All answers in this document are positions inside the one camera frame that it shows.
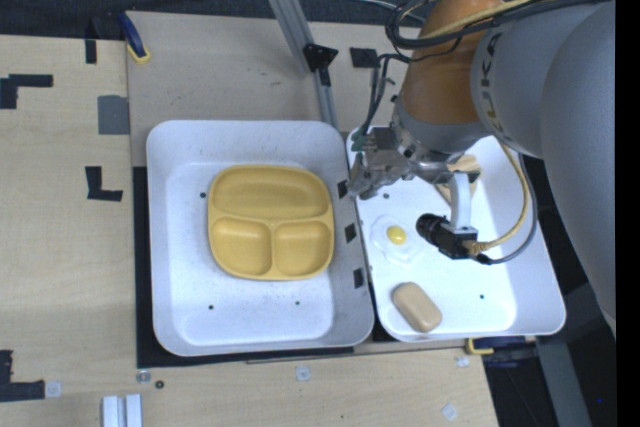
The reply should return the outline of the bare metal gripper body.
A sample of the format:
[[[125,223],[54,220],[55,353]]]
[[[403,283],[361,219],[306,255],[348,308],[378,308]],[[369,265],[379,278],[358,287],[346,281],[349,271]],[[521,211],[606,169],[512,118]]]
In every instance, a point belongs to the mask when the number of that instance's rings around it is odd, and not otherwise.
[[[371,184],[414,177],[433,182],[453,163],[453,154],[428,148],[405,128],[375,127],[359,151],[359,176]]]

